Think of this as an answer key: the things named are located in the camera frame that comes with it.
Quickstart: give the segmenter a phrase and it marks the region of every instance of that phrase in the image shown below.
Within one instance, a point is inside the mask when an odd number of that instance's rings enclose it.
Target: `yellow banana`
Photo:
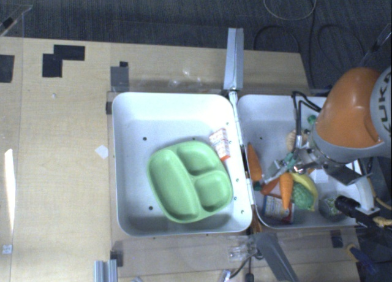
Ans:
[[[317,197],[319,193],[317,192],[317,188],[313,182],[313,180],[305,174],[291,173],[295,182],[302,184],[308,191],[310,191],[313,195],[313,206],[311,211],[314,211],[314,205],[317,201]]]

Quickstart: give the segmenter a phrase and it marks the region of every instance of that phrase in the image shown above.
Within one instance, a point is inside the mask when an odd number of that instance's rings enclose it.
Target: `orange carrot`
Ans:
[[[293,192],[293,185],[294,185],[294,181],[290,173],[288,172],[283,173],[279,177],[279,188],[281,189],[283,209],[288,209],[288,206],[290,205],[290,198]]]
[[[260,191],[264,196],[268,195],[275,186],[279,183],[279,179],[276,178],[275,180],[270,181],[268,184],[264,184],[262,190]]]
[[[258,162],[258,157],[251,143],[247,144],[247,161],[249,163],[249,171],[252,181],[260,181],[262,179],[263,170]]]

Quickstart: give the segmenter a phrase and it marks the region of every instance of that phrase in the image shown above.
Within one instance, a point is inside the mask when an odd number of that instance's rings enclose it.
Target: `wooden surface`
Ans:
[[[9,39],[8,50],[15,43]],[[62,78],[42,78],[42,54],[53,53],[54,44],[86,46],[85,61],[64,61]],[[161,89],[167,85],[192,88],[200,82],[207,87],[220,87],[225,50],[39,39],[25,39],[23,46],[17,209],[10,280],[92,281],[94,261],[107,261],[111,249],[108,159],[95,152],[101,145],[108,146],[105,103],[110,90],[110,66],[128,61],[131,85],[142,90],[156,85]],[[244,62],[245,85],[249,89],[259,86],[266,93],[306,90],[297,54],[246,51]],[[7,102],[5,93],[0,93],[2,104]],[[14,127],[10,126],[8,130],[12,132]],[[322,237],[302,233],[281,235],[282,247],[298,276],[304,278],[302,281],[358,280],[355,265],[346,261],[342,249],[332,248],[328,233]],[[350,234],[344,243],[353,239],[355,236]],[[137,253],[135,257],[138,264],[143,264],[144,273],[148,273],[151,255],[156,254],[154,250],[148,252],[153,246],[141,242],[134,245],[140,252],[140,257],[137,258]],[[161,252],[170,264],[173,253]],[[200,248],[190,247],[187,252],[189,259],[199,265],[203,261],[214,262],[214,258],[203,259]],[[313,255],[314,260],[304,260],[309,259],[307,254]],[[218,251],[215,259],[221,257],[227,256]],[[6,261],[9,258],[2,255],[3,267],[7,267]],[[231,269],[238,264],[234,262]],[[274,281],[264,261],[255,265],[256,281]],[[143,275],[143,281],[216,281],[220,270],[154,274]],[[242,281],[242,276],[234,281]]]

